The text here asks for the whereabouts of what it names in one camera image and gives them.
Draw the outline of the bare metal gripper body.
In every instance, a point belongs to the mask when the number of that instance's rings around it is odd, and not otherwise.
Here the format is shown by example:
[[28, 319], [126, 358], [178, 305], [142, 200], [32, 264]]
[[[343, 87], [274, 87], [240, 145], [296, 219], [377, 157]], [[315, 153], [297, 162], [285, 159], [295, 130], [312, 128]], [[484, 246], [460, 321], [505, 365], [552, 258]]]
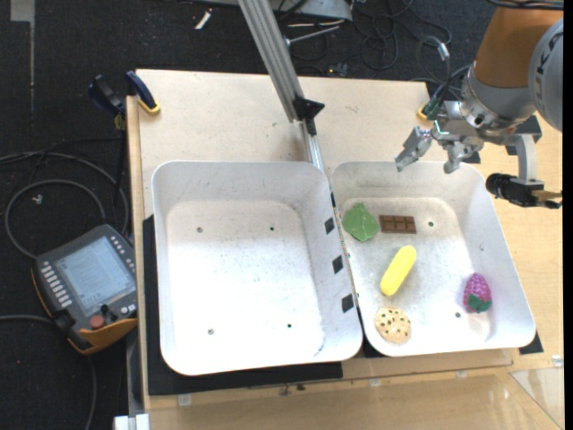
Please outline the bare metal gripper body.
[[501, 119], [488, 108], [478, 107], [473, 113], [463, 102], [447, 100], [433, 122], [431, 136], [440, 144], [474, 144], [480, 140], [502, 145], [512, 139], [518, 126], [518, 120]]

